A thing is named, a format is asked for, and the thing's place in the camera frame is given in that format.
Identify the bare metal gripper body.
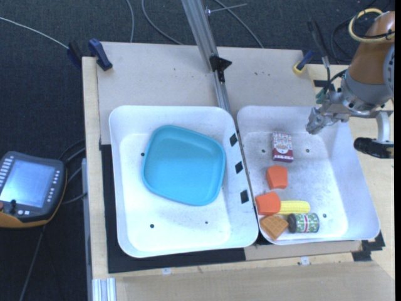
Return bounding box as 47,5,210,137
315,90,382,124

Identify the red and white carton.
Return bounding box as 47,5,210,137
271,132,294,163

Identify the white plastic tray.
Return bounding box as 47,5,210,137
236,105,381,246
108,105,260,259

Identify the orange toy block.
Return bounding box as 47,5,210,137
255,191,282,216
266,165,289,191

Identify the yellow toy corn cob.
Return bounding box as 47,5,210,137
278,200,311,216

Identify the green and white can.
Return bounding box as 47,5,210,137
287,212,320,234

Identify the brown toy waffle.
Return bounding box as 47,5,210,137
259,214,289,241

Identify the blue plate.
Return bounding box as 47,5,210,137
140,124,227,207

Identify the pale wood board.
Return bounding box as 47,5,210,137
96,41,364,262

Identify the black cylinder on white bracket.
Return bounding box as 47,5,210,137
353,110,395,159

